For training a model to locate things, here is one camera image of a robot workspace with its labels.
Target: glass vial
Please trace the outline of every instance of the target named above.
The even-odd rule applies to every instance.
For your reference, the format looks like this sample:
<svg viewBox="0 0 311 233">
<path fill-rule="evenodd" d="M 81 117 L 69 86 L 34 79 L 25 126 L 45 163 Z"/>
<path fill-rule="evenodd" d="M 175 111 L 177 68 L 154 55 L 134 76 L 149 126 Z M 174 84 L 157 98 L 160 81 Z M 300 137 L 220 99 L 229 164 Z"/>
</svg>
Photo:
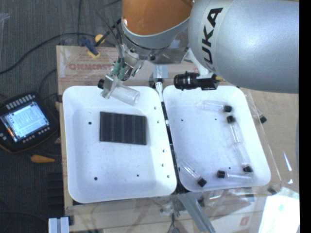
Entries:
<svg viewBox="0 0 311 233">
<path fill-rule="evenodd" d="M 233 182 L 249 183 L 252 181 L 252 174 L 249 172 L 235 173 L 235 172 L 226 172 L 223 170 L 218 170 L 217 178 L 226 179 L 228 181 L 233 181 Z"/>
<path fill-rule="evenodd" d="M 230 105 L 226 105 L 220 101 L 212 101 L 212 100 L 203 100 L 199 103 L 199 107 L 204 111 L 220 111 L 220 112 L 231 112 L 232 107 Z"/>
<path fill-rule="evenodd" d="M 242 166 L 242 169 L 244 172 L 252 172 L 253 169 L 251 168 L 249 164 L 249 157 L 244 148 L 242 134 L 240 131 L 240 127 L 238 123 L 236 122 L 236 119 L 233 116 L 228 116 L 227 122 L 231 128 L 231 133 L 232 133 L 233 140 L 234 140 L 232 148 Z"/>
<path fill-rule="evenodd" d="M 179 166 L 179 171 L 183 171 L 187 173 L 187 175 L 191 177 L 193 180 L 195 180 L 199 186 L 203 187 L 207 183 L 207 181 L 202 178 L 201 174 L 197 173 L 194 170 L 194 168 L 185 160 L 182 160 L 178 164 L 178 166 Z"/>
</svg>

